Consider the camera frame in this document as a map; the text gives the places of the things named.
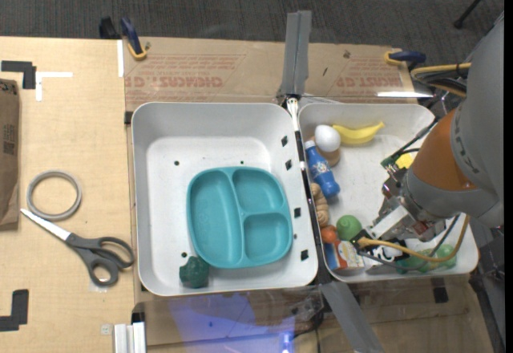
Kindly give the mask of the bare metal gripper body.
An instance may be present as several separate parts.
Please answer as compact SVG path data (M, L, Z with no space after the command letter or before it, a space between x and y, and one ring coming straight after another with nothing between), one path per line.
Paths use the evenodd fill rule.
M389 178L382 186L384 199L379 209L379 238L430 241L443 232L445 220L430 219L431 215L411 198L406 183L407 169L392 166L387 172Z

